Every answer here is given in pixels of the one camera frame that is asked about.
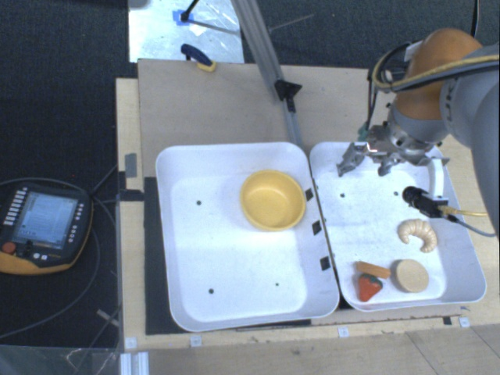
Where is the yellow bowl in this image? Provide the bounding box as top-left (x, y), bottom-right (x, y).
top-left (239, 169), bottom-right (307, 233)

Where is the beige toy croissant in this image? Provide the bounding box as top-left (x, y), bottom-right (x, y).
top-left (397, 218), bottom-right (438, 254)

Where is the red toy strawberry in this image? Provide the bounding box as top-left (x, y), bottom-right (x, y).
top-left (357, 273), bottom-right (384, 303)

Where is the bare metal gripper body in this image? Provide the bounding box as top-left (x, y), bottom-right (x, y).
top-left (365, 122), bottom-right (451, 167)

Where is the white plastic tray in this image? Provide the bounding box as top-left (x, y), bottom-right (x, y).
top-left (309, 141), bottom-right (488, 313)
top-left (155, 141), bottom-right (341, 333)

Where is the black cylinder on white bracket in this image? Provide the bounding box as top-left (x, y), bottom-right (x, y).
top-left (402, 157), bottom-right (450, 219)

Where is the orange flat slice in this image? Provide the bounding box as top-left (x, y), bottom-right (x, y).
top-left (355, 260), bottom-right (392, 280)

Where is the beige round biscuit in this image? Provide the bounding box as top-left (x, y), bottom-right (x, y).
top-left (391, 259), bottom-right (430, 294)

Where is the brown cardboard board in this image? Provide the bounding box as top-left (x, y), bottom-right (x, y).
top-left (136, 58), bottom-right (464, 327)

